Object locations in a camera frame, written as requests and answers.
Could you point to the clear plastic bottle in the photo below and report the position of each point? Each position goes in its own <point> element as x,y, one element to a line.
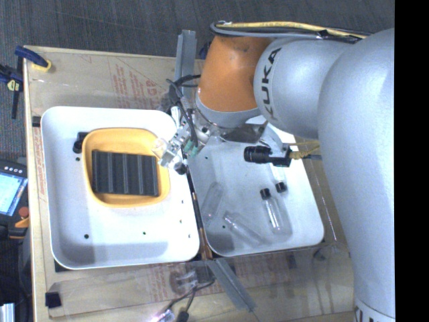
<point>212,200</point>
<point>241,228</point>

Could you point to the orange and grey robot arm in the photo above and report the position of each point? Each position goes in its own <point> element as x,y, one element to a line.
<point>335,112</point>

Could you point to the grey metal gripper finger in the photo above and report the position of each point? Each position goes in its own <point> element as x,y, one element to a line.
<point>170,154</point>
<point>181,133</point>

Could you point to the black ribbed rack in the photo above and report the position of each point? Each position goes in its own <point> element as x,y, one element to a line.
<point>124,173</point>

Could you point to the small black block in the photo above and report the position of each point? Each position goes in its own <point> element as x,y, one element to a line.
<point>79,142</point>

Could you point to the black cylinder on white bracket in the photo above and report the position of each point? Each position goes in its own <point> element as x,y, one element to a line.
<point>259,154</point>

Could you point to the white plastic tray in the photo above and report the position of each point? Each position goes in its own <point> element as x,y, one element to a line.
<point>234,186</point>
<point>117,233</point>

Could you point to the brown cardboard board red print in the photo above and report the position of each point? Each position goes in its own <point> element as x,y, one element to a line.
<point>100,76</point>

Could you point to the yellow rounded square bowl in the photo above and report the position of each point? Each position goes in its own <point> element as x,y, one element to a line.
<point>120,139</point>

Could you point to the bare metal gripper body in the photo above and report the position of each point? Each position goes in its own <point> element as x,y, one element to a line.
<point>234,133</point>

